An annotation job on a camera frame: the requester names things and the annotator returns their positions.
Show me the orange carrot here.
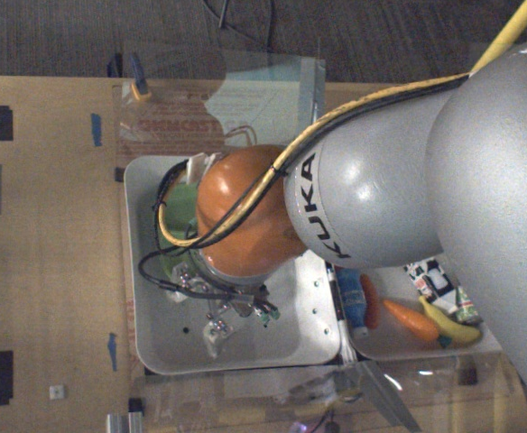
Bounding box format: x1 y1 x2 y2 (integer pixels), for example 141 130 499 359
382 298 452 349

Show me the black and white carton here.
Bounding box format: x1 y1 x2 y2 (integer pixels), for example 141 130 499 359
404 258 459 316

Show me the red sausage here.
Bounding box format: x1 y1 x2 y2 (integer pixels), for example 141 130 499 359
359 273 381 331

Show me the blue plastic bottle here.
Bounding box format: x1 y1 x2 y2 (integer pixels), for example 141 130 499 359
334 266 370 338

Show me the white plastic tray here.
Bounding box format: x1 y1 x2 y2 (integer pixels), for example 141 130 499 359
337 253 504 363
123 154 342 376

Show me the yellow banana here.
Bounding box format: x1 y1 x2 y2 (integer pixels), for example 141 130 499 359
418 294 483 345

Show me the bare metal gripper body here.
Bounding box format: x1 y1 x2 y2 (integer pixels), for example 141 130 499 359
171 262 270 320

